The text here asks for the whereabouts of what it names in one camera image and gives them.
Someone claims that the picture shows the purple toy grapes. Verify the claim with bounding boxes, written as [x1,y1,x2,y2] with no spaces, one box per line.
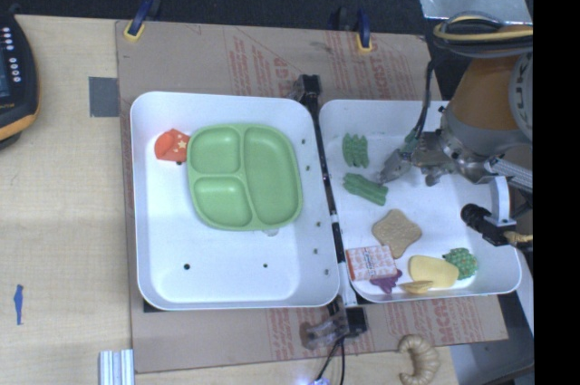
[368,268,404,295]

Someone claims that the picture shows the tan toy croissant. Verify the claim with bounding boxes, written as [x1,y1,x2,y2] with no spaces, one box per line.
[397,333,441,385]

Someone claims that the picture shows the black cylinder on white bracket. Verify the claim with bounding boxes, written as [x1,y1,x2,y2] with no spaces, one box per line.
[459,175,518,246]

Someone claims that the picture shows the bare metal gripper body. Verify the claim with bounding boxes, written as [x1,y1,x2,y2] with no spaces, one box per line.
[410,131,504,186]

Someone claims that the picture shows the thin black and white rod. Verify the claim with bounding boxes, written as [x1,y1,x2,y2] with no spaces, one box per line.
[306,92,359,308]

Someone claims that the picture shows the green divided plate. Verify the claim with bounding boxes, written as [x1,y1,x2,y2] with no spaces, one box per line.
[186,122,305,233]

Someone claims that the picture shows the orange toy with yellow star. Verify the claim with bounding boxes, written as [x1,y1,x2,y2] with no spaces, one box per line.
[153,128,192,164]

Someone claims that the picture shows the orange and white carton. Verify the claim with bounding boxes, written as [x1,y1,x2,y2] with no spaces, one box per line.
[344,244,400,283]

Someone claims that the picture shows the green toy broccoli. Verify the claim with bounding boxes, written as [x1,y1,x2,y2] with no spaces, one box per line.
[441,246,479,282]

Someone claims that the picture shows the green toy beans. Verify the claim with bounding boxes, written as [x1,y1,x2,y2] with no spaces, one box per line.
[342,172,390,207]
[341,131,371,169]

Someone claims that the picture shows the tan toy bread slice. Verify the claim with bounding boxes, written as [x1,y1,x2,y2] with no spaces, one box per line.
[371,208,424,260]

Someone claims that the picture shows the small yellow toy piece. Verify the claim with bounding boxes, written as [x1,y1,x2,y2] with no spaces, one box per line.
[398,279,435,295]

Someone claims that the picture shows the black block with thin wires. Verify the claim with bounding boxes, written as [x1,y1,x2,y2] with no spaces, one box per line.
[334,305,368,337]
[292,73,324,101]

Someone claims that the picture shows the brown cardboard board red print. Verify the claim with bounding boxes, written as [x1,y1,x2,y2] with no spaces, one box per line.
[114,19,509,374]

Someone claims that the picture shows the white plastic tray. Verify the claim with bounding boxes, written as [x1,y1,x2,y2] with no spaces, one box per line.
[130,91,342,313]
[318,99,523,304]

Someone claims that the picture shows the large yellow toy piece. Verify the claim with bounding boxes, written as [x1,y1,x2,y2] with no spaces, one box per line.
[407,255,461,290]

